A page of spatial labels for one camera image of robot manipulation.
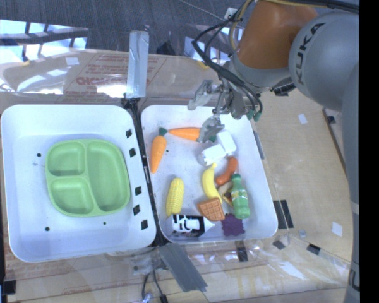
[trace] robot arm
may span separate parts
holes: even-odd
[[[359,6],[333,0],[259,0],[241,41],[236,46],[233,29],[246,8],[201,33],[193,46],[222,81],[218,88],[201,86],[190,102],[193,110],[203,105],[206,94],[219,93],[213,116],[203,125],[199,142],[206,142],[224,125],[221,114],[258,120],[262,113],[260,94],[286,95],[299,89],[308,98],[343,115],[343,144],[354,225],[354,242],[345,303],[359,302],[359,176],[358,176],[358,87]],[[318,15],[313,7],[336,9]],[[210,41],[201,50],[197,41],[215,30],[213,39],[232,23],[229,38],[231,60],[220,66],[207,54]]]

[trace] white tray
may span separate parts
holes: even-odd
[[[126,110],[114,105],[15,105],[4,111],[1,132],[9,244],[16,257],[49,261],[152,243],[156,226],[135,128]],[[78,138],[104,139],[121,149],[131,184],[129,204],[121,211],[70,217],[53,207],[45,154],[58,141]]]
[[[141,124],[147,156],[150,155],[153,139],[159,128],[165,129],[182,127],[201,127],[206,119],[212,116],[212,107],[197,107],[189,111],[184,105],[151,105],[141,114]],[[202,189],[202,173],[206,167],[199,164],[196,156],[212,143],[197,143],[166,134],[167,150],[155,174],[150,173],[157,213],[160,219],[160,228],[171,242],[212,242],[240,239],[262,239],[273,236],[278,228],[278,219],[272,202],[267,178],[256,145],[253,128],[250,122],[242,117],[235,120],[231,116],[221,116],[225,130],[230,132],[237,146],[235,153],[239,162],[238,173],[248,191],[251,216],[243,220],[245,233],[237,236],[225,236],[221,222],[214,222],[215,226],[199,238],[177,238],[167,233],[167,215],[165,200],[169,184],[173,177],[180,177],[184,181],[184,203],[182,214],[200,215],[196,209],[197,202],[206,200]],[[226,167],[226,159],[221,160],[215,169],[221,174]],[[224,211],[232,212],[224,202]]]

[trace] toy bottle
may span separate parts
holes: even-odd
[[[234,208],[234,216],[240,220],[247,219],[250,216],[247,190],[244,188],[241,182],[240,174],[233,174],[231,180],[233,182],[231,196]]]

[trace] toy banana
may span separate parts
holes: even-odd
[[[214,179],[215,179],[215,167],[216,163],[213,163],[209,168],[205,169],[202,174],[202,188],[205,195],[212,198],[219,198],[220,203],[222,203],[222,198],[218,190],[215,187]]]

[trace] green plastic plate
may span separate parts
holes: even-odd
[[[65,215],[93,217],[123,209],[131,188],[120,149],[105,140],[61,141],[46,158],[46,179],[54,207]]]

